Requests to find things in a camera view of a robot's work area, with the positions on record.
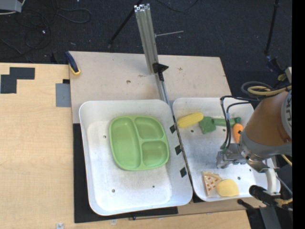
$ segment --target black clamp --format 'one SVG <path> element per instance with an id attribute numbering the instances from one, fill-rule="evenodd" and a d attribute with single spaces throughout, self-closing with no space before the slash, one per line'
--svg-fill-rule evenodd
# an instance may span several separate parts
<path id="1" fill-rule="evenodd" d="M 164 82 L 163 72 L 165 70 L 167 70 L 169 67 L 164 65 L 164 64 L 160 64 L 160 63 L 153 63 L 152 66 L 153 66 L 152 67 L 153 68 L 153 72 L 154 73 L 158 73 L 160 81 Z"/>

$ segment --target wooden table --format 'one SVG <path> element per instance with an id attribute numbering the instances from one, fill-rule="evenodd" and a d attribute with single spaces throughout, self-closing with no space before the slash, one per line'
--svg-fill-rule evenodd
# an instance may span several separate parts
<path id="1" fill-rule="evenodd" d="M 90 64 L 90 59 L 104 59 L 99 62 L 101 71 L 107 60 L 124 62 L 134 57 L 139 64 L 145 63 L 144 55 L 72 52 L 82 73 L 86 70 L 81 63 Z M 160 55 L 160 63 L 174 63 L 175 66 L 164 72 L 170 100 L 177 97 L 174 85 L 177 77 L 186 82 L 193 79 L 190 90 L 198 88 L 194 75 L 188 66 L 181 66 L 183 60 L 205 62 L 206 87 L 201 97 L 229 94 L 219 58 L 183 57 Z M 0 74 L 10 74 L 10 67 L 35 68 L 35 79 L 17 80 L 17 92 L 0 94 L 0 223 L 2 228 L 44 228 L 54 229 L 63 223 L 65 229 L 100 228 L 251 228 L 245 208 L 236 199 L 193 203 L 178 207 L 178 215 L 149 217 L 130 220 L 97 221 L 74 223 L 73 204 L 73 108 L 56 106 L 56 84 L 63 79 L 71 80 L 71 97 L 77 89 L 74 77 L 65 64 L 20 64 L 0 63 Z M 131 86 L 146 77 L 145 71 L 124 78 L 124 86 Z M 212 86 L 220 81 L 218 92 Z M 263 206 L 255 198 L 245 198 L 254 207 Z"/>

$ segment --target white tray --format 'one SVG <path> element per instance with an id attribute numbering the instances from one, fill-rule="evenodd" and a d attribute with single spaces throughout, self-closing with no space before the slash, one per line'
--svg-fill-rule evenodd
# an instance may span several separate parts
<path id="1" fill-rule="evenodd" d="M 172 111 L 161 100 L 88 101 L 79 110 L 89 204 L 99 215 L 165 208 L 187 204 L 193 196 L 183 154 L 176 154 L 180 144 Z M 112 157 L 109 125 L 123 115 L 148 115 L 164 127 L 170 157 L 168 162 L 150 170 L 126 171 Z"/>
<path id="2" fill-rule="evenodd" d="M 225 109 L 229 104 L 236 102 L 241 101 L 226 98 L 224 101 Z M 241 117 L 241 124 L 245 126 L 253 111 L 250 104 L 239 104 L 231 107 L 229 113 L 231 118 Z M 224 117 L 220 106 L 220 98 L 179 98 L 173 103 L 173 112 L 177 120 L 194 112 L 201 112 L 204 116 Z M 258 185 L 267 189 L 265 173 L 258 173 L 247 164 L 231 164 L 225 169 L 216 167 L 217 152 L 220 151 L 220 146 L 224 143 L 226 136 L 224 130 L 225 127 L 217 126 L 215 131 L 202 134 L 199 124 L 187 128 L 179 128 L 194 191 L 204 201 L 251 197 L 249 194 L 251 185 Z M 268 160 L 268 165 L 274 167 L 271 159 Z M 238 185 L 239 195 L 221 197 L 214 190 L 209 196 L 206 196 L 202 181 L 202 171 L 217 173 L 222 179 L 233 179 Z M 277 181 L 276 187 L 277 191 L 279 191 L 279 181 Z"/>

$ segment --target pizza slice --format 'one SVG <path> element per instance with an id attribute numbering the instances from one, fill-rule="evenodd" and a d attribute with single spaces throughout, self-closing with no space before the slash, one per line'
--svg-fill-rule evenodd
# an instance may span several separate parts
<path id="1" fill-rule="evenodd" d="M 205 189 L 205 193 L 207 196 L 211 194 L 211 192 L 216 188 L 217 184 L 220 183 L 222 178 L 213 172 L 202 172 L 202 180 Z"/>

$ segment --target tripod leg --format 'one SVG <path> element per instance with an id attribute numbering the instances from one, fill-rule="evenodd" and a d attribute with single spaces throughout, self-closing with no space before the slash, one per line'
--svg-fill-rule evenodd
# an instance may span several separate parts
<path id="1" fill-rule="evenodd" d="M 266 45 L 266 49 L 265 49 L 265 55 L 267 57 L 269 57 L 269 47 L 270 47 L 270 42 L 271 42 L 271 38 L 272 38 L 272 33 L 273 33 L 273 27 L 274 27 L 274 23 L 275 23 L 275 16 L 276 16 L 276 10 L 277 8 L 279 7 L 279 4 L 278 4 L 278 1 L 279 0 L 275 0 L 275 3 L 274 3 L 274 10 L 273 10 L 273 16 L 272 16 L 272 21 L 271 21 L 271 26 L 270 26 L 270 31 L 269 31 L 269 37 L 268 37 L 268 42 L 267 42 L 267 45 Z"/>
<path id="2" fill-rule="evenodd" d="M 137 2 L 137 5 L 139 5 L 143 0 L 139 0 Z M 111 39 L 108 41 L 108 48 L 111 48 L 111 45 L 113 44 L 114 39 L 117 37 L 117 35 L 121 32 L 121 30 L 123 29 L 123 27 L 125 26 L 125 24 L 128 22 L 128 20 L 131 18 L 131 16 L 134 13 L 134 8 L 132 9 L 132 11 L 129 13 L 129 15 L 126 17 L 126 19 L 124 20 L 124 22 L 122 23 L 122 25 L 118 28 L 118 30 L 116 31 L 116 33 L 111 37 Z"/>

